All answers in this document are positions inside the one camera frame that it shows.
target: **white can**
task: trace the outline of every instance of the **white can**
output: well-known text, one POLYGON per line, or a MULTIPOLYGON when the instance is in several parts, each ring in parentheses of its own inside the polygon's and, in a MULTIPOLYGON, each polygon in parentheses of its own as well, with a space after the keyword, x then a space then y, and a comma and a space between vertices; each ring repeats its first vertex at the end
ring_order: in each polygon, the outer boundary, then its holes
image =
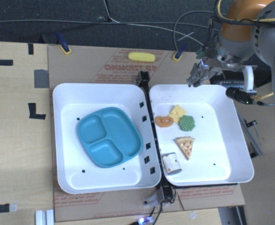
POLYGON ((162 162, 168 175, 177 174, 182 170, 178 162, 176 153, 174 152, 163 155, 162 162))

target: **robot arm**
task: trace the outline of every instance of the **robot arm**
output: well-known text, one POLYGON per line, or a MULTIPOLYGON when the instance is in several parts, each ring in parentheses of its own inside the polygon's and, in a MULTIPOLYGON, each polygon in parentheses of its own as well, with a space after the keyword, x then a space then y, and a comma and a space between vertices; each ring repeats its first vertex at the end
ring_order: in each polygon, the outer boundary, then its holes
POLYGON ((222 23, 221 30, 212 46, 198 52, 200 63, 194 65, 188 85, 200 86, 224 70, 242 71, 244 92, 253 95, 252 69, 256 66, 249 70, 243 63, 256 54, 271 67, 275 95, 275 0, 234 0, 226 17, 220 12, 220 4, 221 0, 216 0, 215 14, 222 23))

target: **cardboard box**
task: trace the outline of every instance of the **cardboard box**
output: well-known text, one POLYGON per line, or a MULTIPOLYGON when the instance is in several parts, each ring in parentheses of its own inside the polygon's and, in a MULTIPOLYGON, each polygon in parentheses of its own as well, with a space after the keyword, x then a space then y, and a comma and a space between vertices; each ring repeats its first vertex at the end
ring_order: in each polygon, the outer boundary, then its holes
MULTIPOLYGON (((143 199, 154 194, 155 187, 82 195, 62 191, 57 182, 52 92, 61 83, 134 84, 139 71, 149 72, 149 87, 186 84, 193 64, 199 62, 196 54, 184 52, 181 60, 174 62, 174 51, 81 46, 71 46, 71 49, 72 53, 66 55, 60 46, 48 46, 55 221, 149 214, 152 207, 143 206, 143 199), (153 63, 130 61, 129 52, 153 53, 156 60, 153 63)), ((181 188, 176 189, 176 193, 175 202, 164 206, 163 212, 244 205, 239 184, 181 188)))

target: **blue clamp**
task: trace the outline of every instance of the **blue clamp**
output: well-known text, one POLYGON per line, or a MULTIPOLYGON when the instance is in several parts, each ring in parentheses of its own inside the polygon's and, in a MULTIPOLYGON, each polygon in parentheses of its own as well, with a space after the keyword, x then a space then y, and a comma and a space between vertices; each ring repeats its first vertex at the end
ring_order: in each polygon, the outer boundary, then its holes
POLYGON ((60 32, 56 32, 55 36, 61 45, 61 50, 63 51, 63 53, 66 55, 70 54, 72 50, 69 48, 69 45, 67 41, 64 39, 63 35, 60 32))
POLYGON ((177 53, 175 53, 172 57, 172 60, 174 62, 178 62, 181 59, 181 55, 183 54, 183 52, 186 50, 186 48, 188 47, 188 44, 185 43, 181 49, 179 49, 179 51, 177 53))

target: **toy pretzel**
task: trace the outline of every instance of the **toy pretzel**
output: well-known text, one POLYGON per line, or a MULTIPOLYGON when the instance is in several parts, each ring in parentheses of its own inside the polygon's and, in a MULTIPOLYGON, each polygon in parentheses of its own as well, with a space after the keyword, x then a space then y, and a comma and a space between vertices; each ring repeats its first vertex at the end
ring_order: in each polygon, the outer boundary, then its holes
POLYGON ((173 118, 169 116, 166 116, 166 117, 157 116, 154 120, 156 124, 162 128, 170 127, 174 122, 173 118))

